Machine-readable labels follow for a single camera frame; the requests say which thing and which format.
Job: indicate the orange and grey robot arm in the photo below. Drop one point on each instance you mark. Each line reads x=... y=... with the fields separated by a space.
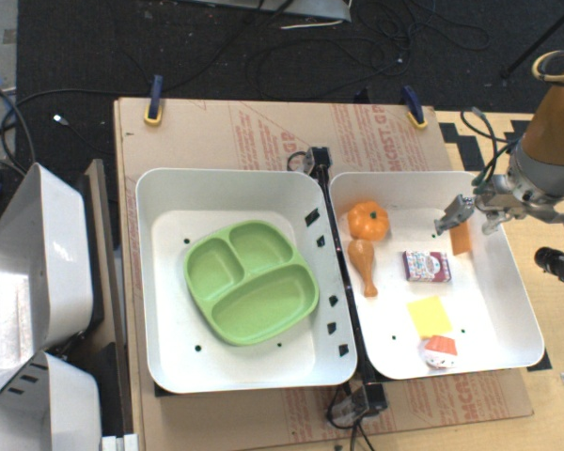
x=552 y=125

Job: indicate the white plastic tray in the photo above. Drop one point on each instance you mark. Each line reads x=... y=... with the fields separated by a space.
x=169 y=275
x=493 y=308

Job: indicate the orange toy chicken drumstick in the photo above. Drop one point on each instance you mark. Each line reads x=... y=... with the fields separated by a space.
x=363 y=259

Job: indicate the orange flat rectangle slice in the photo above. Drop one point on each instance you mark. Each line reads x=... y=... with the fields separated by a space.
x=461 y=241

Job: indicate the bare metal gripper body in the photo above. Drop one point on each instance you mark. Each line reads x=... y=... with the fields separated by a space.
x=503 y=200

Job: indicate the black cylinder on white bracket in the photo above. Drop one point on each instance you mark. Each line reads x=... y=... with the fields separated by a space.
x=552 y=260

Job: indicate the yellow flat square slice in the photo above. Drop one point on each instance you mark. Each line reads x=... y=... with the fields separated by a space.
x=429 y=316

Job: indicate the orange toy pumpkin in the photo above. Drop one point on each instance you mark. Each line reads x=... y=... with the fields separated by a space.
x=367 y=223

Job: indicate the green divided plate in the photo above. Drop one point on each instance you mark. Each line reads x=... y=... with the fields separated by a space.
x=258 y=299

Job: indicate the purple and white carton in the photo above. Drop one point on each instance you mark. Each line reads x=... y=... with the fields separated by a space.
x=427 y=267

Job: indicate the brown cardboard board red print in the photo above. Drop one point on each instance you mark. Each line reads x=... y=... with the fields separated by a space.
x=207 y=134

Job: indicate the orange and white toy cupcake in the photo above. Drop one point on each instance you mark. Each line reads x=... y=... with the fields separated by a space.
x=440 y=351

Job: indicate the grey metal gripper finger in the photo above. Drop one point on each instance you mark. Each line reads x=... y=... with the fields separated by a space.
x=494 y=223
x=457 y=212

